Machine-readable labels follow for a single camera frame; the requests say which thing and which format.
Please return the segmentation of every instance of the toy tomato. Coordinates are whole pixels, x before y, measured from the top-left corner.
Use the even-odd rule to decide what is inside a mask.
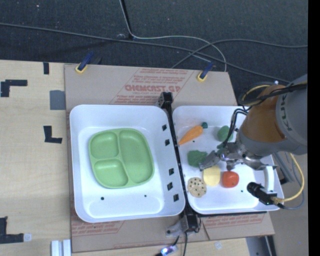
[[[226,188],[233,188],[239,183],[239,175],[238,173],[227,170],[222,174],[222,184]]]

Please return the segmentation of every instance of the white tray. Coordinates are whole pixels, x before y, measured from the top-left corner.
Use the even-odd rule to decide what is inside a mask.
[[[230,126],[231,116],[235,106],[179,106],[173,111],[173,122],[177,140],[181,138],[191,127],[200,125],[203,122],[208,124],[208,128],[203,130],[203,134],[194,139],[194,142],[187,142],[179,146],[181,167],[185,185],[193,177],[203,177],[199,168],[188,164],[187,154],[192,150],[207,152],[217,150],[217,145],[221,142],[216,139],[216,134],[222,126]],[[245,116],[238,114],[236,126],[239,128]],[[271,156],[261,160],[265,164],[273,165]],[[218,166],[222,171],[227,170],[226,163],[220,161]],[[237,164],[233,171],[239,174],[239,184],[233,188],[225,188],[220,183],[216,186],[207,186],[204,196],[197,198],[187,193],[190,206],[198,213],[210,214],[229,214],[274,211],[279,208],[275,205],[264,205],[247,191],[250,182],[262,184],[268,190],[274,190],[278,197],[283,197],[282,188],[277,172],[272,167],[266,170],[253,170],[247,165]]]
[[[136,129],[145,136],[154,162],[154,175],[147,183],[105,188],[97,182],[89,158],[89,139],[95,133],[118,128]],[[74,204],[82,220],[110,222],[176,216],[182,212],[185,196],[168,118],[161,108],[78,105],[70,113],[70,132]]]

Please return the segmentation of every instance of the blue clamp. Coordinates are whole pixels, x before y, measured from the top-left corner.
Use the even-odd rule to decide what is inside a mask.
[[[202,71],[198,74],[198,76],[196,77],[196,79],[199,81],[199,82],[204,82],[207,78],[207,74],[208,72],[213,68],[214,66],[214,63],[213,62],[210,62],[210,64]]]
[[[81,63],[79,63],[79,65],[77,65],[75,67],[75,71],[78,74],[82,74],[88,67],[89,62],[91,61],[92,57],[94,56],[94,52],[90,51],[83,59],[83,61]]]

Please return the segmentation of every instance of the orange carrot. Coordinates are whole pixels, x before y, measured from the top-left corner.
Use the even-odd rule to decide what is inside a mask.
[[[178,144],[182,145],[186,142],[192,141],[193,139],[199,137],[204,132],[205,128],[208,128],[208,124],[206,122],[203,122],[201,125],[196,125],[196,126],[192,127],[181,138],[181,140],[178,142]]]

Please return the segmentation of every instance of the wooden surface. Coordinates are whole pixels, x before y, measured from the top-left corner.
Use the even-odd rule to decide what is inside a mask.
[[[0,81],[27,80],[28,86],[11,86],[0,97],[0,218],[7,216],[7,234],[31,233],[32,241],[0,244],[0,255],[50,255],[50,242],[70,239],[65,110],[50,110],[50,91],[64,91],[64,64],[50,63],[45,75],[42,62],[0,60]],[[46,143],[43,126],[52,126]],[[245,238],[191,242],[186,256],[248,256]],[[179,245],[182,255],[184,244]],[[157,254],[163,246],[73,253],[78,256]]]

